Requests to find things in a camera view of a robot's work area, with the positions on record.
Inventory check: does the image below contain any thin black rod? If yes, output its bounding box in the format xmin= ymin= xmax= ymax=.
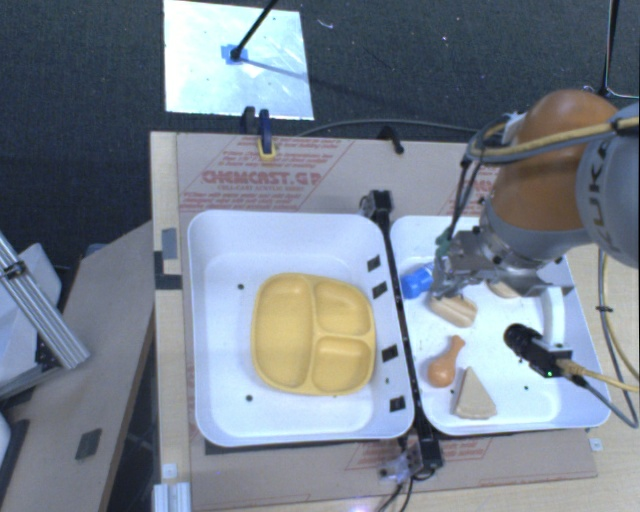
xmin=375 ymin=209 xmax=432 ymax=451

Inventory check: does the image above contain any yellow divided plate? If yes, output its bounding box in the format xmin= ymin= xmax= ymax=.
xmin=249 ymin=272 xmax=378 ymax=398

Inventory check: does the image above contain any tan toy bread roll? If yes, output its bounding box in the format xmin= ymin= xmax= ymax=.
xmin=487 ymin=279 xmax=522 ymax=300

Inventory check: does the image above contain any toy hot dog bun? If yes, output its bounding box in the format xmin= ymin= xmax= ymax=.
xmin=427 ymin=292 xmax=478 ymax=329

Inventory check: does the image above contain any white plastic tray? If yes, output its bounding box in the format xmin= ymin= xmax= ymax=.
xmin=186 ymin=209 xmax=417 ymax=448
xmin=389 ymin=214 xmax=613 ymax=437

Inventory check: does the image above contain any beige toy bread wedge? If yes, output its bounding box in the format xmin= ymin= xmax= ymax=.
xmin=451 ymin=365 xmax=498 ymax=421

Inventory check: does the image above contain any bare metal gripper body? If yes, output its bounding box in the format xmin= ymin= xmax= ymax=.
xmin=438 ymin=229 xmax=544 ymax=294

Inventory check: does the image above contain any black cylinder on white bracket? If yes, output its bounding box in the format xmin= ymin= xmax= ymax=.
xmin=502 ymin=286 xmax=574 ymax=380

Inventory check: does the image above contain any orange toy chicken drumstick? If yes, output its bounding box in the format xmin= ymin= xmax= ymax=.
xmin=426 ymin=334 xmax=467 ymax=388

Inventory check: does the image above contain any clear bottle with blue cap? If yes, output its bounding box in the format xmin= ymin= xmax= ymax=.
xmin=399 ymin=261 xmax=436 ymax=301

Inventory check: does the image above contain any brown cardboard board red print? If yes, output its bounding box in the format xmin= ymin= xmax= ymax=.
xmin=175 ymin=132 xmax=599 ymax=512

